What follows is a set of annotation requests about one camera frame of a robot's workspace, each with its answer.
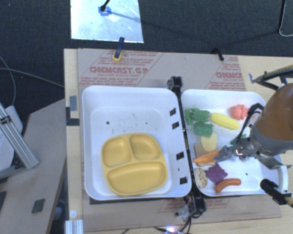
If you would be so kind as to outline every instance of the yellow plate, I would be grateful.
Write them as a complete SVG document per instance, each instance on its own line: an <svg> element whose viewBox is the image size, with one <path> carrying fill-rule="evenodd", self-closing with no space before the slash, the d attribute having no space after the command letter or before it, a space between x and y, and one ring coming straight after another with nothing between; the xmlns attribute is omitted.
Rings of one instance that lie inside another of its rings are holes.
<svg viewBox="0 0 293 234"><path fill-rule="evenodd" d="M108 139L101 148L101 163L108 186L121 196L154 191L167 180L162 150L148 134L134 133Z"/></svg>

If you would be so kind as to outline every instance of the yellow and blue clamp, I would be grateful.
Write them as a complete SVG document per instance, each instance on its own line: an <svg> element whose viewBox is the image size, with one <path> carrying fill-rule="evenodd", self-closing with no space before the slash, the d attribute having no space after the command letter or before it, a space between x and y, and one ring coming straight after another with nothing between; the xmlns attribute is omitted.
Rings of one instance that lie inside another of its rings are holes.
<svg viewBox="0 0 293 234"><path fill-rule="evenodd" d="M117 50L115 50L114 54L113 54L113 60L114 61L119 61L122 57L122 47L124 44L125 38L120 37L119 41L118 41L118 47Z"/></svg>

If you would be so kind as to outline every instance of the dark floor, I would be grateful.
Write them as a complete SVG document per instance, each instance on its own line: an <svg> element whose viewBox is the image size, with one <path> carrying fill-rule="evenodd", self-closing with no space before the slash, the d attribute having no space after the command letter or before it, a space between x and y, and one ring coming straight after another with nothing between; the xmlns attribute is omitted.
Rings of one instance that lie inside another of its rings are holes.
<svg viewBox="0 0 293 234"><path fill-rule="evenodd" d="M278 34L282 0L138 0L143 44L125 49L293 57L293 37ZM293 0L286 0L283 33L293 33ZM70 0L0 0L0 55L16 69L63 84L64 48L115 48L70 38ZM64 89L14 74L21 119L59 99ZM0 100L13 101L13 83L0 71Z"/></svg>

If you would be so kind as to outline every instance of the reflective acrylic sheet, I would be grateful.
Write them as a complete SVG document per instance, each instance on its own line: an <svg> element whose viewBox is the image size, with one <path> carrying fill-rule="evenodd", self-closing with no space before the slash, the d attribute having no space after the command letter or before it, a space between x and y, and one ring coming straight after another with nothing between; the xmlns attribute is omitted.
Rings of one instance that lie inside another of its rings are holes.
<svg viewBox="0 0 293 234"><path fill-rule="evenodd" d="M138 0L71 0L72 39L143 43Z"/></svg>

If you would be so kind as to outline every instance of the brown hot dog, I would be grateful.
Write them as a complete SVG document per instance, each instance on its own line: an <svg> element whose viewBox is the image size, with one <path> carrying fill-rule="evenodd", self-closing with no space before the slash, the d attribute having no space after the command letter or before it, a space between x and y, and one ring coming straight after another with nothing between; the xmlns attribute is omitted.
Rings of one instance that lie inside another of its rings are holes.
<svg viewBox="0 0 293 234"><path fill-rule="evenodd" d="M220 193L225 187L230 185L241 185L241 180L238 178L226 178L215 185L215 192Z"/></svg>

